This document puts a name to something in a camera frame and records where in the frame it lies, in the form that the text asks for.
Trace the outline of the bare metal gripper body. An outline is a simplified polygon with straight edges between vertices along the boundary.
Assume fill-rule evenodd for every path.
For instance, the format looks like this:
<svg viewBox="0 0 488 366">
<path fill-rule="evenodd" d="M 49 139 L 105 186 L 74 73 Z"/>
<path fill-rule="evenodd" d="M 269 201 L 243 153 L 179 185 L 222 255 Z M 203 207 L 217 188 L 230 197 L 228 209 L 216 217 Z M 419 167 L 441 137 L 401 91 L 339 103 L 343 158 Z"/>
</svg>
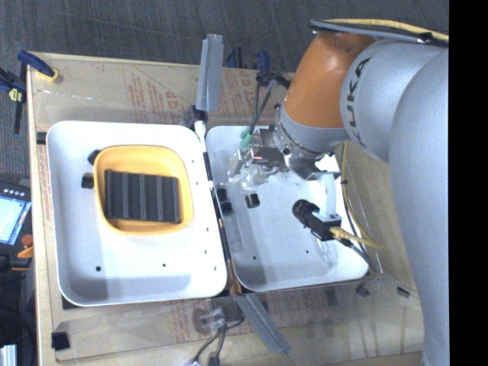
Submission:
<svg viewBox="0 0 488 366">
<path fill-rule="evenodd" d="M 332 152 L 331 146 L 323 141 L 313 143 L 313 138 L 321 138 L 319 134 L 308 133 L 300 142 L 296 138 L 284 127 L 257 129 L 250 141 L 252 164 L 281 171 L 287 169 L 305 181 L 318 180 L 326 174 L 334 179 L 341 175 L 340 171 L 322 170 L 316 165 Z"/>
</svg>

